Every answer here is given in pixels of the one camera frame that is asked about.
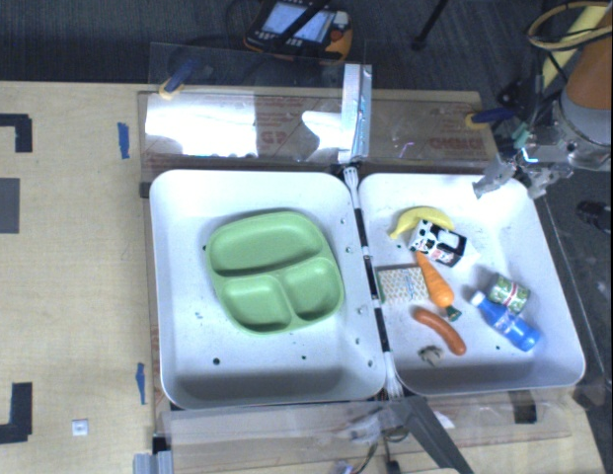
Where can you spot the small grey-beige lump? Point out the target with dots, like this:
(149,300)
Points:
(431,355)

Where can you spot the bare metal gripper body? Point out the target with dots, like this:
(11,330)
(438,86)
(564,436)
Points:
(550,158)

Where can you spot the yellow banana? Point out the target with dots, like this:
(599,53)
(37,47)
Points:
(419,213)

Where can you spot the white plastic tray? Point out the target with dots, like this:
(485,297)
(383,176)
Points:
(187,363)
(503,225)

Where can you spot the green and white can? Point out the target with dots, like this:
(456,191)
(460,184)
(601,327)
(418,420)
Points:
(508,294)

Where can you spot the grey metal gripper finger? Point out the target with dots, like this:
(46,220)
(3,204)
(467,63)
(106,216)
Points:
(493,176)
(542,184)

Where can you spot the small white square block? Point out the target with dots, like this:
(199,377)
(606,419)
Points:
(80,427)

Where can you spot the orange carrot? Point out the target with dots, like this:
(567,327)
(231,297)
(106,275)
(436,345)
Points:
(434,282)

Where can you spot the blue plastic bottle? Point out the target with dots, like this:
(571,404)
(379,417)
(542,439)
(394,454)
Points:
(511,324)

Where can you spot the black and white milk carton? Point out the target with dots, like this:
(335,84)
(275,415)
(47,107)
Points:
(436,245)

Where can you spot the orange-brown sausage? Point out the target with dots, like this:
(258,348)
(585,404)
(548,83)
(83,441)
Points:
(441,329)

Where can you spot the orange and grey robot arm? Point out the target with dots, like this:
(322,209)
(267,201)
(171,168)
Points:
(590,82)

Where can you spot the black cylinder on white bracket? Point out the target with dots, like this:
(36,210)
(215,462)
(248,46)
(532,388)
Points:
(594,215)

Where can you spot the green divided plate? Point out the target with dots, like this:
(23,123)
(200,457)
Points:
(266,245)

